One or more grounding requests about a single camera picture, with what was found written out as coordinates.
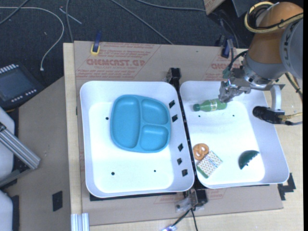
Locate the brown pretzel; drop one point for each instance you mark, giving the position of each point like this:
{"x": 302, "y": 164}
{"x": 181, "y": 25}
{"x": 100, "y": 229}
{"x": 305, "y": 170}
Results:
{"x": 200, "y": 151}

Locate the black cylinder on white bracket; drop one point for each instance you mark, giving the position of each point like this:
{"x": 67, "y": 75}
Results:
{"x": 265, "y": 113}

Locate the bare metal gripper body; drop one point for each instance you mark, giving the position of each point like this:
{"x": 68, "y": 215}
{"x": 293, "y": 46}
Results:
{"x": 241, "y": 77}

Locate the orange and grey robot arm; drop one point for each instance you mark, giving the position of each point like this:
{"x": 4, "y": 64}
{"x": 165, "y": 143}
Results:
{"x": 264, "y": 47}

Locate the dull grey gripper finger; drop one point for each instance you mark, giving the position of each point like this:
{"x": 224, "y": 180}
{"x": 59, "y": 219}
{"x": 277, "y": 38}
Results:
{"x": 222, "y": 93}
{"x": 233, "y": 93}

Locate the white plastic tray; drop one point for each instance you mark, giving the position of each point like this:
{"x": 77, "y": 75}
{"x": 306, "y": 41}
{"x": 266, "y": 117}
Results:
{"x": 231, "y": 138}
{"x": 134, "y": 172}

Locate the green plastic bottle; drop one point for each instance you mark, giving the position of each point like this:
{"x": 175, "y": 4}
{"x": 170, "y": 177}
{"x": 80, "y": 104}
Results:
{"x": 209, "y": 105}

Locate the dark green half-round slice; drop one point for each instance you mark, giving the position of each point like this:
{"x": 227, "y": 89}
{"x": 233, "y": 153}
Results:
{"x": 246, "y": 158}

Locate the brown cardboard board red print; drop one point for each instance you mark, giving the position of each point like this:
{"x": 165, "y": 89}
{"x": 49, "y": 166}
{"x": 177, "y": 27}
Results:
{"x": 192, "y": 56}

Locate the blue divided plate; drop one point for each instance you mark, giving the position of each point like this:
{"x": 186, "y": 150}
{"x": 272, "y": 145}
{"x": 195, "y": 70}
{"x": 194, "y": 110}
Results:
{"x": 134, "y": 124}

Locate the white and green patterned packet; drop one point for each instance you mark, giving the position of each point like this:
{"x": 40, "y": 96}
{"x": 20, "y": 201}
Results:
{"x": 209, "y": 164}

